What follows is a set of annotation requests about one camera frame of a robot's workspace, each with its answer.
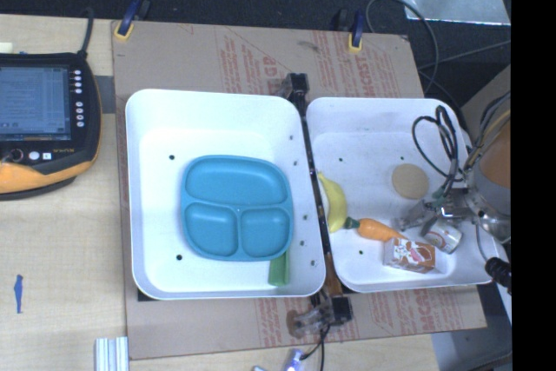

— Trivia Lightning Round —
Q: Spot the orange and white carton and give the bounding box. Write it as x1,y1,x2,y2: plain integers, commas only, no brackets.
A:
382,237,449,275

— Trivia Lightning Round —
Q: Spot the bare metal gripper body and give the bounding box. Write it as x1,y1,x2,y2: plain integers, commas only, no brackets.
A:
437,188,513,243

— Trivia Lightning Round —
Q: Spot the thin black and white rod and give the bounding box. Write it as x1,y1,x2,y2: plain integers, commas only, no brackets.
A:
296,97,338,299

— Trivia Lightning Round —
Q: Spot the orange carrot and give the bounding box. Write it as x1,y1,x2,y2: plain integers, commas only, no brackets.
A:
343,215,408,242

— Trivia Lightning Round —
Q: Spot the yellow banana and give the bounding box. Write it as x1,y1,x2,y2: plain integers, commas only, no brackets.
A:
316,171,349,235

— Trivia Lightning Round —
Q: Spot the black block with thin wires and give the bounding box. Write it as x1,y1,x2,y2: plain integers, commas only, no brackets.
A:
281,72,311,102
320,295,354,326

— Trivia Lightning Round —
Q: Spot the beige round biscuit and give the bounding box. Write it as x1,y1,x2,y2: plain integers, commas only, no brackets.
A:
391,162,431,201

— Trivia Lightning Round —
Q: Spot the green celery stick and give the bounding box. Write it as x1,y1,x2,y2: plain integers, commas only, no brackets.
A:
267,249,292,288

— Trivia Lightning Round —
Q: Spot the blue divided plate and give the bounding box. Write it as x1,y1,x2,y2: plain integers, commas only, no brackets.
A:
180,154,295,262

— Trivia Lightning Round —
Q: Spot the white plastic tray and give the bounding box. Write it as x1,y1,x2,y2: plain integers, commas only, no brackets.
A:
305,96,507,295
124,88,328,301

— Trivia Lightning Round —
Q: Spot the black cylinder on white bracket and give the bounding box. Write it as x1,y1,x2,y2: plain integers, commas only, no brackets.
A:
476,224,513,296

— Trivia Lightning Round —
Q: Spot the small white can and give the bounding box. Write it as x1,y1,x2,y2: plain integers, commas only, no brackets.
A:
423,220,463,255

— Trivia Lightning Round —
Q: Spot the brown cardboard board red print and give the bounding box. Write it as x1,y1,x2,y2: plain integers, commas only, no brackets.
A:
110,19,488,361

